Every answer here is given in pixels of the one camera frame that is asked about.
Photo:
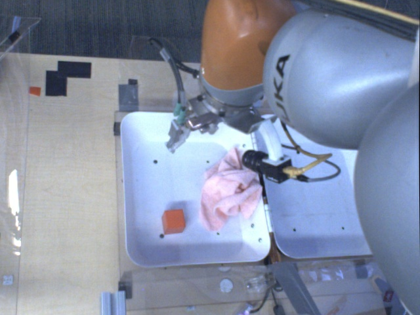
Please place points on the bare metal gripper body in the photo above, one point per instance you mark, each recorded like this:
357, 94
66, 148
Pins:
205, 118

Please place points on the orange cube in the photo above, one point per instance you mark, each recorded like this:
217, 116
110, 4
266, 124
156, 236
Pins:
173, 221

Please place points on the pink cloth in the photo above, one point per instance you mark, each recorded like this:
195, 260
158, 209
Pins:
229, 195

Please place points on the white plastic tray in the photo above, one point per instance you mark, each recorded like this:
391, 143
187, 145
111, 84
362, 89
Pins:
308, 208
164, 182

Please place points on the black cylinder on white bracket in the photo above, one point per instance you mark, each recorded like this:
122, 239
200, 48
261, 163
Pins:
270, 166

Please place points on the thin black and white rod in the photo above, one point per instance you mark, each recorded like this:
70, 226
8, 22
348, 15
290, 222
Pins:
264, 202

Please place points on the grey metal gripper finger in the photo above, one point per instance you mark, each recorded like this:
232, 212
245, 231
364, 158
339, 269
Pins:
182, 134
172, 136

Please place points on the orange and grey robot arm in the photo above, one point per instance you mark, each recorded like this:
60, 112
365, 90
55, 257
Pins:
328, 77

